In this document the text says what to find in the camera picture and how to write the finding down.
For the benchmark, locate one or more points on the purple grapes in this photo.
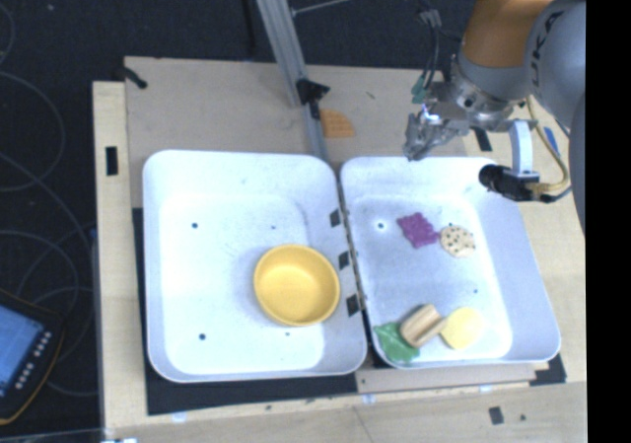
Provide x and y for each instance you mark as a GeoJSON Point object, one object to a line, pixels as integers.
{"type": "Point", "coordinates": [418, 230]}

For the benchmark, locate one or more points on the green lettuce leaf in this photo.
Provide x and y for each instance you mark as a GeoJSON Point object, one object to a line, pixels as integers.
{"type": "Point", "coordinates": [394, 345]}

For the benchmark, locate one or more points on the yellow oval toy food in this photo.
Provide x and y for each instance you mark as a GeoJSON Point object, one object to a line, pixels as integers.
{"type": "Point", "coordinates": [462, 328]}

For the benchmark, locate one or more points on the yellow bowl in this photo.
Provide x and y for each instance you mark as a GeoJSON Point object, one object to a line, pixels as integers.
{"type": "Point", "coordinates": [296, 285]}

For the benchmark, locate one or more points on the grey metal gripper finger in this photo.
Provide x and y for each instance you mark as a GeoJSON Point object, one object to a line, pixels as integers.
{"type": "Point", "coordinates": [413, 142]}
{"type": "Point", "coordinates": [436, 135]}

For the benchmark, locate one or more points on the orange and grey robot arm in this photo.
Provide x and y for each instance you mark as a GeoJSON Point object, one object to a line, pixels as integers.
{"type": "Point", "coordinates": [512, 26]}

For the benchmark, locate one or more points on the brown cardboard board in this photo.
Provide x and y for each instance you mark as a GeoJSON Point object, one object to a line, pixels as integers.
{"type": "Point", "coordinates": [207, 105]}

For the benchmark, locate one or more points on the white plastic tray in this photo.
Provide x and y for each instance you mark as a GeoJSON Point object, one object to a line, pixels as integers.
{"type": "Point", "coordinates": [419, 283]}
{"type": "Point", "coordinates": [212, 283]}

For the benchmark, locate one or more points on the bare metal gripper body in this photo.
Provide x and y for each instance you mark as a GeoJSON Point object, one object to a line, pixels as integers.
{"type": "Point", "coordinates": [468, 108]}

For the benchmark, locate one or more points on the black cylinder on white bracket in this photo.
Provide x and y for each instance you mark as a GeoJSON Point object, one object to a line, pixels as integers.
{"type": "Point", "coordinates": [508, 182]}

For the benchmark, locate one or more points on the tan chocolate chip biscuit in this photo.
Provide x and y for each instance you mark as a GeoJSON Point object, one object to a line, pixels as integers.
{"type": "Point", "coordinates": [457, 241]}

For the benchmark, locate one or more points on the orange wedge-shaped toy food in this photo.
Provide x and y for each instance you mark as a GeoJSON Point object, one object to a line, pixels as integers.
{"type": "Point", "coordinates": [337, 125]}

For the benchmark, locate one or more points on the tan bread roll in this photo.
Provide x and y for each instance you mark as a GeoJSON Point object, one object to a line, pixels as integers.
{"type": "Point", "coordinates": [420, 325]}

